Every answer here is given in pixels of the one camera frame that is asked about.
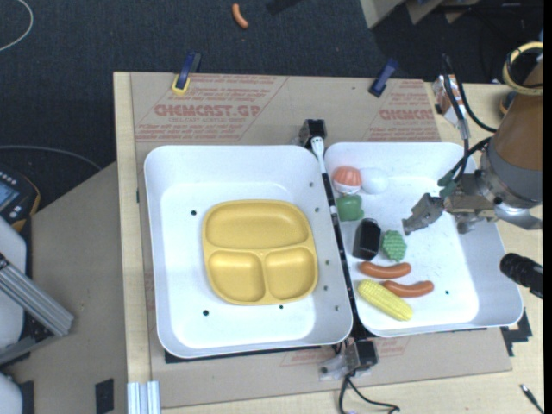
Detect yellow corn cob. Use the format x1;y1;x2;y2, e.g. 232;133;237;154
356;279;414;323

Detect brown cardboard board red print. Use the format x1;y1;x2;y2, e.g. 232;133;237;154
129;72;514;409

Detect green grapes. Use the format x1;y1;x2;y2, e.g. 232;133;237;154
381;229;408;262

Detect thin black and white rod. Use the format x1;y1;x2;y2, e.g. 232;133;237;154
310;137;360;341

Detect orange and white round toy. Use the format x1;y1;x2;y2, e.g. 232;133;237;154
331;166;362;198

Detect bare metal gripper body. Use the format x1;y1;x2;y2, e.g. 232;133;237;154
442;170;543;231

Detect white plastic tray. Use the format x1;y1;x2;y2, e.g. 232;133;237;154
323;141;524;338
143;144;354;359

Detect orange sausage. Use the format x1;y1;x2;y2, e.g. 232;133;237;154
382;279;435;298
359;260;412;280
231;3;250;30

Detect black cylinder on white bracket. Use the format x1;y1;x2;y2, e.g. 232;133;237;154
499;252;543;300

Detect green pepper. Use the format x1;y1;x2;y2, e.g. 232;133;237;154
336;194;365;223

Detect orange and white carton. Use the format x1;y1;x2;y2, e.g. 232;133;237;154
432;74;469;129

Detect black block with thin wires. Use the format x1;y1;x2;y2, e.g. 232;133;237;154
299;118;328;147
318;338;380;381

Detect yellow divided plate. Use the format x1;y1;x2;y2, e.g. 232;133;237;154
201;199;320;306

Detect white egg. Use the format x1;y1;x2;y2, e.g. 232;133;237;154
360;166;390;195

